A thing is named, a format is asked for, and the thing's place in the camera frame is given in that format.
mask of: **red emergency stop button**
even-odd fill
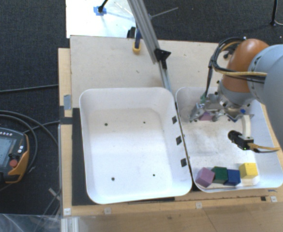
[[[10,162],[9,162],[9,165],[13,168],[15,168],[17,166],[17,160],[16,159],[12,159]]]

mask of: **black mat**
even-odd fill
[[[283,43],[283,27],[269,25],[274,0],[145,0],[159,39],[218,42],[247,36]],[[283,0],[277,19],[283,22]],[[0,0],[0,90],[58,82],[57,49],[69,47],[65,0]],[[20,112],[41,123],[59,119],[58,89],[0,95],[0,109]],[[24,128],[0,119],[0,126]],[[57,127],[50,127],[57,136]],[[59,189],[58,151],[41,131],[36,168],[0,192],[0,213],[42,214]],[[52,214],[57,203],[47,211]]]

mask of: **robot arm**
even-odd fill
[[[260,40],[237,40],[238,44],[226,69],[216,64],[218,54],[225,50],[228,41],[219,46],[209,66],[223,73],[218,90],[201,98],[191,112],[190,120],[205,114],[212,121],[228,116],[236,121],[243,118],[250,102],[257,99],[265,105],[274,133],[283,150],[283,44],[268,46]],[[229,134],[236,142],[239,134]]]

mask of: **blue cube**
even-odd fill
[[[239,170],[227,169],[227,177],[228,180],[224,183],[224,185],[236,186],[241,182]]]

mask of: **yellow cube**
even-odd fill
[[[255,163],[244,163],[239,166],[239,171],[242,179],[253,179],[254,177],[258,176]]]

